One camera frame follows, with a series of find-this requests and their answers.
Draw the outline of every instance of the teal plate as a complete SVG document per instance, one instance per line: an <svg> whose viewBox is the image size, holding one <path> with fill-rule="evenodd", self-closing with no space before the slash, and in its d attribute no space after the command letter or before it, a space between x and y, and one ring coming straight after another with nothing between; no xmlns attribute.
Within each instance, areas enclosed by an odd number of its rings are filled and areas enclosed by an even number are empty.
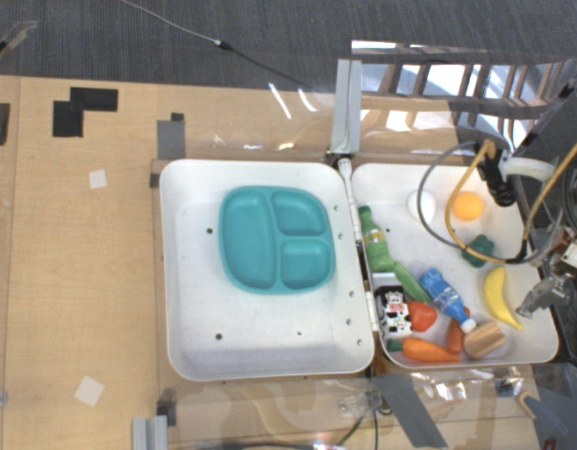
<svg viewBox="0 0 577 450"><path fill-rule="evenodd" d="M324 206L287 187L240 187L220 210L226 275L257 293L315 290L334 273L334 244Z"/></svg>

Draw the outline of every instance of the blue water bottle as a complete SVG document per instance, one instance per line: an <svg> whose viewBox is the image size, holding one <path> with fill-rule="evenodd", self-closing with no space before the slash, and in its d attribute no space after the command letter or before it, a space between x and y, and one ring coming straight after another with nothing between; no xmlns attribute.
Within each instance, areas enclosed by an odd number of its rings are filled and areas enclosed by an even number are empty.
<svg viewBox="0 0 577 450"><path fill-rule="evenodd" d="M422 274L419 285L432 298L436 308L455 319L465 334L476 328L477 323L465 314L461 296L442 278L438 270L431 268Z"/></svg>

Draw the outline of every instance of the white sticker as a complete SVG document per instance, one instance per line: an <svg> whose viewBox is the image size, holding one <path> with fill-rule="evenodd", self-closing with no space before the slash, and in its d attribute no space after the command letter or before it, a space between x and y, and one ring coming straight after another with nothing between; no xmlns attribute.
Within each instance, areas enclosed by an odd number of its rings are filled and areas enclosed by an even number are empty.
<svg viewBox="0 0 577 450"><path fill-rule="evenodd" d="M99 401L102 390L104 390L102 383L98 383L86 375L76 390L75 397L86 405L94 407Z"/></svg>
<svg viewBox="0 0 577 450"><path fill-rule="evenodd" d="M90 188L105 188L107 186L107 175L104 170L94 170L90 172Z"/></svg>

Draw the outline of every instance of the banana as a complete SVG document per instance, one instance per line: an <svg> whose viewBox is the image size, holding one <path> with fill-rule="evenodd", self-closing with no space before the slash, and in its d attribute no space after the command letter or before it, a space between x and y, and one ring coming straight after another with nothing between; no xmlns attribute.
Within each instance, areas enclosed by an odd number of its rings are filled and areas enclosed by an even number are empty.
<svg viewBox="0 0 577 450"><path fill-rule="evenodd" d="M486 302L486 307L497 320L509 323L519 330L522 325L513 318L503 299L504 287L505 268L497 266L484 279L484 301Z"/></svg>

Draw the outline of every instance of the orange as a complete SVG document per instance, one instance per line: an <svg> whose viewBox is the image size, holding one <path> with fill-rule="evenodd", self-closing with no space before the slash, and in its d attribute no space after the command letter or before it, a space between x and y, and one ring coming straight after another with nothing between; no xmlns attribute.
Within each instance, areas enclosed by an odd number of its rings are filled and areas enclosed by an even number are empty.
<svg viewBox="0 0 577 450"><path fill-rule="evenodd" d="M482 215L484 201L473 191L462 191L453 202L453 213L461 220L471 221Z"/></svg>

